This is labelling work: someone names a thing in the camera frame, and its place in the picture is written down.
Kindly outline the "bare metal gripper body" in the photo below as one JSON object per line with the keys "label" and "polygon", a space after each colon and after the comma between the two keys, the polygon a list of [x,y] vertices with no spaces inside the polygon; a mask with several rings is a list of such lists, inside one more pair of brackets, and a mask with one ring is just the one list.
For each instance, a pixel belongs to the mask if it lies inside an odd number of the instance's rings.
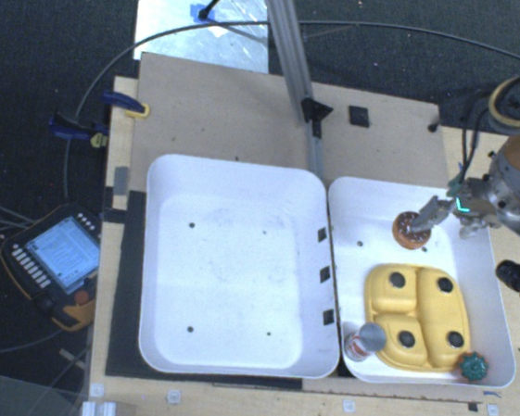
{"label": "bare metal gripper body", "polygon": [[461,219],[480,217],[488,221],[489,228],[504,226],[520,236],[520,194],[503,181],[456,176],[449,182],[447,195],[455,201],[452,212]]}

